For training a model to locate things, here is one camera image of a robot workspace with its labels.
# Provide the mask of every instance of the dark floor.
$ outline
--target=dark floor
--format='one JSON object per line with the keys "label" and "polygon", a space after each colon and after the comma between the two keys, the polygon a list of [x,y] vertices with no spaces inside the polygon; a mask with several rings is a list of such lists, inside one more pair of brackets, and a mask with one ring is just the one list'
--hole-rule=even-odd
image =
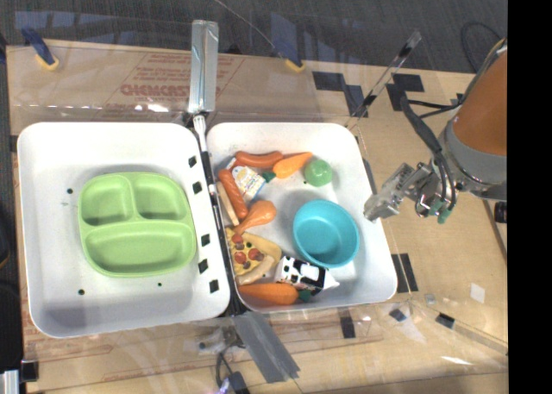
{"label": "dark floor", "polygon": [[[186,49],[194,19],[219,23],[220,50],[387,66],[415,30],[408,67],[474,72],[507,36],[508,0],[0,0],[0,33]],[[5,71],[0,72],[0,216],[11,251],[0,270],[0,372],[21,358]]]}

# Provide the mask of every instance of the pizza slice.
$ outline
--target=pizza slice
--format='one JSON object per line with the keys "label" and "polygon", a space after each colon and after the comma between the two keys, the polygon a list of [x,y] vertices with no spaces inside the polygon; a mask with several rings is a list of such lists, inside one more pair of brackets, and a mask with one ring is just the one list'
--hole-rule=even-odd
{"label": "pizza slice", "polygon": [[258,235],[239,235],[226,228],[235,282],[238,285],[252,284],[274,268],[282,257],[282,250],[274,242]]}

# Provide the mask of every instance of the green plate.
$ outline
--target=green plate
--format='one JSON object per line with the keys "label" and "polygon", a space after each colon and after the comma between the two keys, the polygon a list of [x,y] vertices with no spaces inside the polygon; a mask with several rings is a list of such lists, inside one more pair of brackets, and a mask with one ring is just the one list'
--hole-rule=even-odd
{"label": "green plate", "polygon": [[182,188],[158,173],[109,173],[78,197],[85,256],[98,272],[137,278],[172,272],[196,253],[196,231]]}

